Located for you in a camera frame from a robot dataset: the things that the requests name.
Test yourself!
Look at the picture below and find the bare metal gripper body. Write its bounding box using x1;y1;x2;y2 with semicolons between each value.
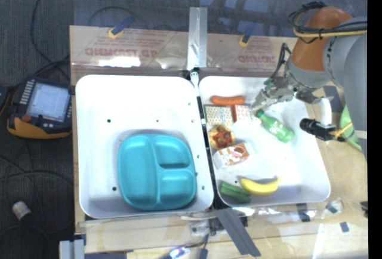
261;76;334;105

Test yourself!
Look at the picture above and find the small orange patterned carton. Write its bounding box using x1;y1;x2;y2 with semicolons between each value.
232;104;254;123

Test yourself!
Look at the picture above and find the green plastic bottle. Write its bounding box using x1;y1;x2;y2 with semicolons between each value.
255;109;295;144

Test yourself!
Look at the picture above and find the orange toy sausage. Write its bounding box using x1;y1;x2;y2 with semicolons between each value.
210;95;246;106

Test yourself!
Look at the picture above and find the white carton with orange dots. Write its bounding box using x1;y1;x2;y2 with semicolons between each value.
204;104;235;128

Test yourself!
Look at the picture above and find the toy pizza slice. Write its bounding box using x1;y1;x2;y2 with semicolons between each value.
208;125;236;150

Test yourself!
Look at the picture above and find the orange and white carton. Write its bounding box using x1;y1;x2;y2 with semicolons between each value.
212;142;250;170

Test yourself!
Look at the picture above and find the white plastic tray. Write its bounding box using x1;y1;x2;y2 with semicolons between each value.
198;75;332;208
75;74;215;220

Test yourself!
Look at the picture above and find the light green plastic item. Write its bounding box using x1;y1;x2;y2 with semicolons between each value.
339;104;363;152

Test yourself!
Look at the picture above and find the yellow banana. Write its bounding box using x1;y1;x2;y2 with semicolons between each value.
239;176;282;196

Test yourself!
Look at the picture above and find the green toy vegetable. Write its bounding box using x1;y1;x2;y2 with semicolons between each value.
219;180;252;205

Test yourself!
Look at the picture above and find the blue divided plate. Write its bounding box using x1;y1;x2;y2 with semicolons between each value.
117;133;198;212

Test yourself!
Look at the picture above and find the brown cardboard board red print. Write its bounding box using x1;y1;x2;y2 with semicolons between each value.
69;24;368;255

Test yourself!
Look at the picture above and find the small grey can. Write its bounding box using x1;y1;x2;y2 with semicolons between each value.
11;200;32;221

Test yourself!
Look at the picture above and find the black cylinder on white bracket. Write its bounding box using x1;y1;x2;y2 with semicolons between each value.
299;98;337;142

